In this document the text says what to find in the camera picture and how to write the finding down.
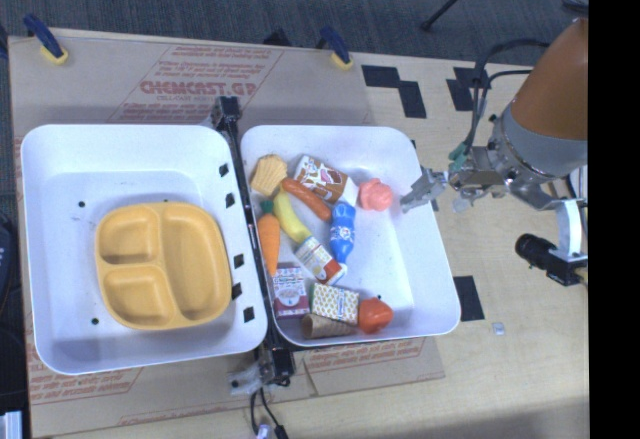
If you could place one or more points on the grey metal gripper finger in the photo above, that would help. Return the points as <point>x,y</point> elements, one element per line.
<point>462,204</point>
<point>424,189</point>

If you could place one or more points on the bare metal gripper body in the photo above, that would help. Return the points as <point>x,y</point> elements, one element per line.
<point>487,172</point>

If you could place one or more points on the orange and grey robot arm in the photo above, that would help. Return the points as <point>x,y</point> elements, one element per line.
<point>552,97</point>

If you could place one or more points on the white plastic tray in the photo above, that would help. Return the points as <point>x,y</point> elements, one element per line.
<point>395,267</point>
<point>75,277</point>

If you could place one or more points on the blue bottle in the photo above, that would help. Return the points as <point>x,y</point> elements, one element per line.
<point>343,232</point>

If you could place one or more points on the brown and white carton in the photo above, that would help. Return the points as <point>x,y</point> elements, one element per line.
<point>325,178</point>

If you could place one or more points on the orange sausage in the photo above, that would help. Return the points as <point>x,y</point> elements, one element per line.
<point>310,199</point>

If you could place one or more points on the white bottle with orange cap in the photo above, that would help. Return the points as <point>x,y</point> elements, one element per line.
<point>317,259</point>

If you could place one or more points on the orange pepper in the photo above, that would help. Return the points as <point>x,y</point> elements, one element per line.
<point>374,316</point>

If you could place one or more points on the yellow banana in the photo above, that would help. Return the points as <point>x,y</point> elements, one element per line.
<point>287,219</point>

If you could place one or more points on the yellow patterned packet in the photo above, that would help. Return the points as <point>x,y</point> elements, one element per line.
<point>335,303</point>

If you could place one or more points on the yellow biscuit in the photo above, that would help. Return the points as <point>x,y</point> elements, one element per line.
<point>267,173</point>

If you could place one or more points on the orange carrot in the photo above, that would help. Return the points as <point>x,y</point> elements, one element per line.
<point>269,239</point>

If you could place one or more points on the red carton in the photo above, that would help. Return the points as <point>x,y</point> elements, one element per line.
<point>290,292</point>

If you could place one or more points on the brown ice cream cone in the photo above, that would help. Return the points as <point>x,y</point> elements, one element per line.
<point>322,327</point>

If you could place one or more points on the thin black rod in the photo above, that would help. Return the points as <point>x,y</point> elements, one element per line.
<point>245,207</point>

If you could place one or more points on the yellow divided plate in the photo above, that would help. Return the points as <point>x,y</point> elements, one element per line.
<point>195,252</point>

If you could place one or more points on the brown cardboard board red print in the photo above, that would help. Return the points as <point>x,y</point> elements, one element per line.
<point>125,77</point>

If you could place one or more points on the black cylinder on white bracket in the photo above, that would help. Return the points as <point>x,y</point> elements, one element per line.
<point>550,254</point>

